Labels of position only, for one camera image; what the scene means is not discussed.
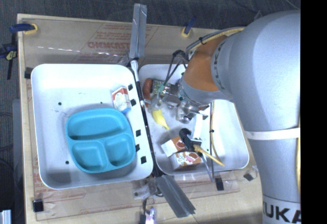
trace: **orange object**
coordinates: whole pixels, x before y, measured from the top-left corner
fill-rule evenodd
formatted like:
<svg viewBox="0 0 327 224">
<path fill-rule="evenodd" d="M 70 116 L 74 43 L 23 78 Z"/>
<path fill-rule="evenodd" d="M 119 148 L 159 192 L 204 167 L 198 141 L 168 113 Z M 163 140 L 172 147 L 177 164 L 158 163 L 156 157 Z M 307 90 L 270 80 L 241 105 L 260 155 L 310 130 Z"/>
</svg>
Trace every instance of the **orange object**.
<svg viewBox="0 0 327 224">
<path fill-rule="evenodd" d="M 189 86 L 202 91 L 219 90 L 211 75 L 211 60 L 215 49 L 225 38 L 220 36 L 198 47 L 183 75 Z"/>
<path fill-rule="evenodd" d="M 143 85 L 143 97 L 144 99 L 151 100 L 151 86 L 153 80 L 151 78 L 147 78 Z"/>
</svg>

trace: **banana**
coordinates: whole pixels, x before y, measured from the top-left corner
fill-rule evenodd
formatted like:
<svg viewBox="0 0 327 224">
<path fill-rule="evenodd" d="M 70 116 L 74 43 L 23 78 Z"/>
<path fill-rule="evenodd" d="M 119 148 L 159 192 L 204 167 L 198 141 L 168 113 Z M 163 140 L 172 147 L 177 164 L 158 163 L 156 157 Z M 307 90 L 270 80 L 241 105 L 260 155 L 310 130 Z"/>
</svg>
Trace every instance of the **banana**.
<svg viewBox="0 0 327 224">
<path fill-rule="evenodd" d="M 161 109 L 152 111 L 152 116 L 157 124 L 160 124 L 160 125 L 164 126 L 167 130 L 169 130 L 169 126 L 166 123 L 166 120 L 162 114 Z"/>
</svg>

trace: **wooden table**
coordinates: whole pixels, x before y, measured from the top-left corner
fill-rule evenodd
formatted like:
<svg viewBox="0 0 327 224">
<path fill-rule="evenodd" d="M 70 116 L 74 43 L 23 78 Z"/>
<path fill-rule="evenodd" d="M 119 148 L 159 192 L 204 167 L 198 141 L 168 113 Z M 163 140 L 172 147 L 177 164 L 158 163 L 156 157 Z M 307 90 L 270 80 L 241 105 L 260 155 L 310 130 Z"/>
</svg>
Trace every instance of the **wooden table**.
<svg viewBox="0 0 327 224">
<path fill-rule="evenodd" d="M 89 58 L 93 58 L 99 53 L 99 50 L 110 47 L 103 42 L 106 40 L 112 40 L 114 44 L 111 46 L 116 47 L 116 50 L 120 51 L 124 49 L 124 45 L 128 47 L 129 23 L 119 23 L 111 21 L 96 21 L 96 20 L 84 20 L 74 18 L 61 18 L 50 16 L 37 16 L 28 14 L 18 14 L 17 23 L 33 22 L 37 20 L 42 23 L 43 26 L 39 27 L 39 32 L 43 35 L 48 34 L 49 28 L 57 29 L 58 34 L 53 33 L 45 40 L 38 41 L 39 44 L 31 44 L 29 37 L 35 37 L 40 39 L 38 35 L 31 34 L 25 35 L 22 32 L 18 33 L 18 47 L 19 47 L 19 85 L 20 85 L 20 102 L 21 102 L 21 117 L 22 117 L 22 154 L 24 160 L 24 194 L 25 194 L 25 218 L 26 223 L 138 223 L 139 216 L 141 214 L 141 206 L 133 206 L 120 208 L 116 210 L 106 211 L 101 209 L 93 210 L 94 213 L 86 214 L 92 211 L 80 211 L 80 214 L 66 217 L 53 216 L 41 216 L 37 217 L 37 214 L 33 211 L 33 200 L 36 199 L 36 195 L 42 194 L 42 189 L 35 188 L 35 185 L 42 186 L 44 191 L 46 187 L 42 184 L 42 181 L 37 175 L 37 156 L 36 141 L 35 141 L 35 129 L 34 118 L 31 101 L 31 87 L 30 80 L 25 78 L 25 72 L 27 67 L 34 68 L 41 63 L 60 63 L 63 62 L 87 62 Z M 93 27 L 95 32 L 83 30 L 81 33 L 85 33 L 85 36 L 78 34 L 78 32 L 71 30 L 68 34 L 60 29 L 60 26 L 69 26 L 72 24 L 86 25 L 87 27 Z M 186 46 L 196 41 L 199 37 L 207 35 L 214 30 L 209 29 L 192 29 L 189 38 L 181 37 L 181 27 L 170 26 L 157 26 L 147 25 L 147 38 L 146 38 L 146 58 L 141 60 L 142 64 L 153 63 L 156 60 L 169 60 L 170 55 L 176 49 L 185 49 Z M 56 48 L 56 44 L 60 46 L 62 40 L 59 40 L 62 36 L 67 36 L 67 42 L 64 42 L 66 48 Z M 92 49 L 97 49 L 95 54 L 91 53 Z M 250 146 L 248 145 L 250 153 L 249 165 L 255 165 L 253 154 Z M 239 174 L 242 171 L 236 171 L 235 176 L 239 178 Z M 156 219 L 158 223 L 221 223 L 221 224 L 261 224 L 262 223 L 262 192 L 260 177 L 254 179 L 251 182 L 238 182 L 238 192 L 227 192 L 226 194 L 218 194 L 214 196 L 196 196 L 192 198 L 191 202 L 196 208 L 196 214 L 189 215 L 186 218 L 177 218 L 168 205 L 167 202 L 154 203 L 150 205 L 156 210 Z M 97 194 L 99 187 L 94 187 L 92 191 Z M 98 202 L 101 203 L 103 197 L 99 197 Z M 75 206 L 76 200 L 65 200 L 60 205 L 59 211 L 70 211 Z M 47 207 L 58 207 L 56 203 L 49 203 Z"/>
</svg>

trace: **small carton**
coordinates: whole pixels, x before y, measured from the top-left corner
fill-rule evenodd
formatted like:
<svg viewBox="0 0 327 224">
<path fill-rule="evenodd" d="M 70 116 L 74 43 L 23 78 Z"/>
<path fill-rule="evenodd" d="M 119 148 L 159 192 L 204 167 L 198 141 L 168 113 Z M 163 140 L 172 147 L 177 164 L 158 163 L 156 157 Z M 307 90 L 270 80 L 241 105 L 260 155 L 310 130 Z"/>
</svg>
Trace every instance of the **small carton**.
<svg viewBox="0 0 327 224">
<path fill-rule="evenodd" d="M 202 159 L 195 152 L 176 153 L 170 157 L 173 169 L 182 169 L 202 163 Z"/>
<path fill-rule="evenodd" d="M 174 153 L 185 151 L 185 144 L 182 142 L 179 136 L 165 142 L 161 145 L 165 155 L 167 157 L 172 156 Z"/>
<path fill-rule="evenodd" d="M 112 94 L 112 100 L 114 107 L 125 113 L 131 109 L 131 102 L 129 100 L 128 91 L 125 87 L 120 87 Z"/>
</svg>

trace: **plastic sheet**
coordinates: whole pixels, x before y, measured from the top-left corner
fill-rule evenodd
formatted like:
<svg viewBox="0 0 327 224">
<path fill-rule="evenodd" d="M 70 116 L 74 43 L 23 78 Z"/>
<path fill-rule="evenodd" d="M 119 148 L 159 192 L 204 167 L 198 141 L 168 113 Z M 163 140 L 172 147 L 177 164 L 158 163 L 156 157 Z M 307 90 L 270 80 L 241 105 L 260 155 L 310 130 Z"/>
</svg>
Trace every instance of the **plastic sheet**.
<svg viewBox="0 0 327 224">
<path fill-rule="evenodd" d="M 102 22 L 102 21 L 72 21 L 55 19 L 24 19 L 25 22 L 38 25 L 38 32 L 23 35 L 23 49 L 25 67 L 34 68 L 42 63 L 118 63 L 125 65 L 128 58 L 128 43 L 130 41 L 131 24 Z M 155 34 L 160 34 L 159 27 L 151 26 L 146 30 L 146 44 L 148 51 L 152 48 L 163 47 L 161 42 L 155 40 Z M 178 28 L 162 28 L 176 34 Z M 118 52 L 102 51 L 105 47 L 104 38 L 110 38 L 111 45 L 119 45 Z M 145 62 L 168 63 L 170 56 L 165 59 L 147 55 L 141 60 Z M 28 112 L 31 134 L 31 150 L 33 157 L 34 199 L 43 201 L 44 211 L 37 212 L 38 221 L 82 215 L 96 212 L 105 212 L 125 208 L 141 208 L 142 201 L 135 200 L 132 190 L 144 185 L 145 180 L 95 185 L 89 187 L 72 188 L 67 190 L 54 190 L 47 187 L 40 178 L 37 145 L 35 137 L 34 111 L 32 102 L 31 81 L 27 80 Z M 220 173 L 224 189 L 217 190 L 216 183 L 212 183 L 207 173 L 187 174 L 175 176 L 175 180 L 188 198 L 215 196 L 220 194 L 238 192 L 239 187 L 233 172 Z M 166 203 L 164 197 L 153 195 L 148 199 L 148 205 Z"/>
<path fill-rule="evenodd" d="M 132 23 L 101 23 L 91 21 L 49 21 L 25 19 L 38 30 L 23 34 L 26 67 L 40 63 L 102 63 L 129 62 Z"/>
</svg>

